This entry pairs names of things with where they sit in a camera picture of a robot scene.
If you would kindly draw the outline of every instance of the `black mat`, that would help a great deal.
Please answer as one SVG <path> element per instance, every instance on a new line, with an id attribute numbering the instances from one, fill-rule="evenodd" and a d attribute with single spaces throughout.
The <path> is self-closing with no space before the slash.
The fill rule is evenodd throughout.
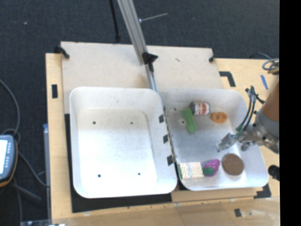
<path id="1" fill-rule="evenodd" d="M 98 209 L 108 209 L 115 207 L 130 207 L 146 204 L 158 204 L 163 202 L 171 202 L 171 194 L 133 196 L 133 197 L 116 197 L 116 198 L 101 198 L 87 199 L 80 196 L 74 189 L 72 179 L 72 157 L 71 157 L 71 138 L 70 138 L 70 115 L 65 114 L 66 138 L 68 149 L 68 164 L 70 172 L 70 190 L 72 211 L 84 212 Z"/>

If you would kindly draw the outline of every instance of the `screen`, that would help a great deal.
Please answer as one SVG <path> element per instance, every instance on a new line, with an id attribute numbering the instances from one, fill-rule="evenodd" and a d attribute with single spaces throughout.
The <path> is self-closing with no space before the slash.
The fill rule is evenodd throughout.
<path id="1" fill-rule="evenodd" d="M 0 140 L 0 174 L 3 173 L 4 164 L 5 164 L 5 155 L 8 147 L 7 140 Z"/>

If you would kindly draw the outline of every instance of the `tripod leg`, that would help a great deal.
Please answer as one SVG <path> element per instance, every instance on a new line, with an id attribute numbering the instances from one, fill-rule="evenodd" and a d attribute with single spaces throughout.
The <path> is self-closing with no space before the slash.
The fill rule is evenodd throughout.
<path id="1" fill-rule="evenodd" d="M 110 7 L 111 7 L 111 12 L 112 12 L 113 21 L 114 21 L 114 27 L 115 27 L 115 32 L 116 32 L 115 40 L 117 43 L 119 43 L 120 35 L 119 35 L 119 31 L 118 31 L 118 25 L 117 25 L 117 19 L 116 19 L 115 9 L 114 9 L 114 5 L 113 5 L 113 0 L 109 0 L 109 1 L 110 1 Z"/>

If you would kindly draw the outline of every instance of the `black carpet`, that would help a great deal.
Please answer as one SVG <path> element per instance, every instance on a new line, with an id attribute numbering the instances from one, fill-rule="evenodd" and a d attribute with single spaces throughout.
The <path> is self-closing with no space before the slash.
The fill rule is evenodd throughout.
<path id="1" fill-rule="evenodd" d="M 129 44 L 123 18 L 113 0 L 121 43 Z M 262 52 L 279 57 L 280 0 L 134 0 L 145 21 L 147 45 L 212 48 L 215 57 L 248 58 Z M 47 123 L 45 53 L 61 41 L 114 43 L 109 0 L 0 0 L 0 79 L 21 110 L 19 150 L 45 180 L 43 124 Z M 0 133 L 16 126 L 16 110 L 0 86 Z M 23 220 L 46 219 L 46 191 L 22 160 L 17 183 L 42 197 L 23 193 Z M 16 189 L 0 195 L 0 226 L 18 225 Z"/>

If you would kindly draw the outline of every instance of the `green object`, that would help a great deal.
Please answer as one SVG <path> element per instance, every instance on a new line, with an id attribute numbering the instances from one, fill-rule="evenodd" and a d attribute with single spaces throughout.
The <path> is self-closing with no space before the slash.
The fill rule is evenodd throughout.
<path id="1" fill-rule="evenodd" d="M 214 174 L 214 168 L 212 168 L 212 167 L 203 168 L 203 174 L 204 175 Z"/>
<path id="2" fill-rule="evenodd" d="M 244 130 L 240 130 L 238 133 L 236 133 L 237 137 L 240 137 L 244 133 Z"/>
<path id="3" fill-rule="evenodd" d="M 243 128 L 243 125 L 240 124 L 240 125 L 236 128 L 236 131 L 241 131 L 242 128 Z"/>
<path id="4" fill-rule="evenodd" d="M 180 173 L 180 178 L 183 179 L 183 174 L 182 174 L 181 167 L 180 167 L 179 164 L 177 166 L 178 166 L 178 170 L 179 170 L 179 173 Z"/>
<path id="5" fill-rule="evenodd" d="M 192 110 L 190 108 L 188 108 L 187 110 L 183 110 L 182 115 L 187 124 L 189 132 L 195 132 L 197 130 L 197 126 L 194 122 Z"/>

